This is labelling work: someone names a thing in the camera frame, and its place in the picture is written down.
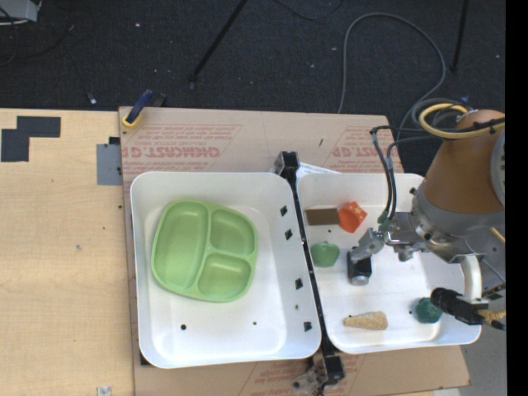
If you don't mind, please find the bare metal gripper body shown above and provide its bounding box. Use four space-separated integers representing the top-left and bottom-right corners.
384 212 506 295

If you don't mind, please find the small black can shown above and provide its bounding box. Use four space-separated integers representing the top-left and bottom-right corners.
346 248 373 287

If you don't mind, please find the orange carton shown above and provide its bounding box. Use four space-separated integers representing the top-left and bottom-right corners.
337 201 368 234

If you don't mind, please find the light green toy apple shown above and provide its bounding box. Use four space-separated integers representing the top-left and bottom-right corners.
309 240 341 269

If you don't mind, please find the white plastic tray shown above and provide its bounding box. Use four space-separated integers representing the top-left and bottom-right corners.
296 172 483 356
130 170 323 370

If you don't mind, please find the brown rectangular biscuit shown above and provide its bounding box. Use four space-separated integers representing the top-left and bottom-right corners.
304 207 342 227

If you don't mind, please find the thin black rod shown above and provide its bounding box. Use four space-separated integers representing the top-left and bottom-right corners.
287 170 333 356

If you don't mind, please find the dark green toy broccoli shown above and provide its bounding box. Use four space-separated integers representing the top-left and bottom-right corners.
414 297 444 325

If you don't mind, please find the tan toy bread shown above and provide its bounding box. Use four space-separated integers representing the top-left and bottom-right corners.
342 310 389 332

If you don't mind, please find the brown cardboard board red print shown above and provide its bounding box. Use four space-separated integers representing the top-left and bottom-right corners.
118 106 472 396

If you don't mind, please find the green divided plate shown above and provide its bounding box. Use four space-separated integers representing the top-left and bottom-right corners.
150 198 260 304

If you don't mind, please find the black cylinder on white bracket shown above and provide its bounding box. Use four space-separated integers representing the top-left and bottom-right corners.
430 252 491 327

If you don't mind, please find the black block with thin wires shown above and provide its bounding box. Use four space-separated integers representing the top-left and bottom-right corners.
274 150 300 177
320 354 347 386

